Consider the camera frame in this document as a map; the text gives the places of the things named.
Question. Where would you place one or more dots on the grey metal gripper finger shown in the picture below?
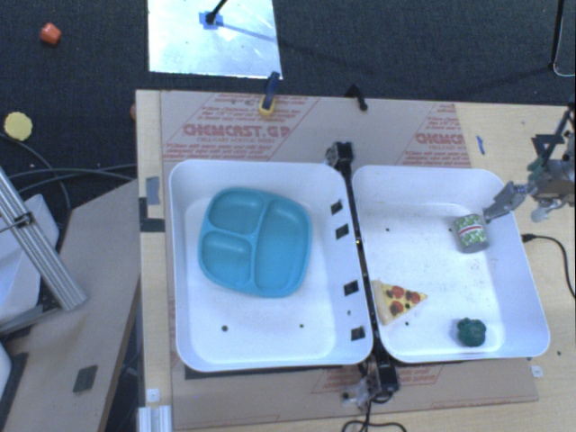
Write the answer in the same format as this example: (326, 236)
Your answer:
(503, 204)

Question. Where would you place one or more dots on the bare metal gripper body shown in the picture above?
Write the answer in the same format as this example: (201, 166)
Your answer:
(557, 179)

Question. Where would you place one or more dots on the green and white can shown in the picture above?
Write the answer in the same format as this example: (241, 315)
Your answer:
(470, 234)

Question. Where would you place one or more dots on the white plastic tray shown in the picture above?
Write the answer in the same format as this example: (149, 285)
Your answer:
(270, 331)
(427, 259)

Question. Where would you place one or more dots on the green broccoli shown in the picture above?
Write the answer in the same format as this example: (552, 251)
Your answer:
(470, 332)

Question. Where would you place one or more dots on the yellow pizza slice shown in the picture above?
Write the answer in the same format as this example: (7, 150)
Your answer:
(396, 299)

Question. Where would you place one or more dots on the thin black rod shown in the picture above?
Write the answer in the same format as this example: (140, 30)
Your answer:
(360, 245)

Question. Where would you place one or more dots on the brown cardboard board red print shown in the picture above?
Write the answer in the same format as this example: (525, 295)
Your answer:
(297, 124)

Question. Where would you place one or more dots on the blue divided plate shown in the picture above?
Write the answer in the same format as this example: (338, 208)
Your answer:
(256, 241)

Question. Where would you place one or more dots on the orange cube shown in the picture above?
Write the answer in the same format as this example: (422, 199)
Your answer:
(50, 33)

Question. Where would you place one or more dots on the yellow round biscuit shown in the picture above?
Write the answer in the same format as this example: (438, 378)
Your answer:
(18, 126)

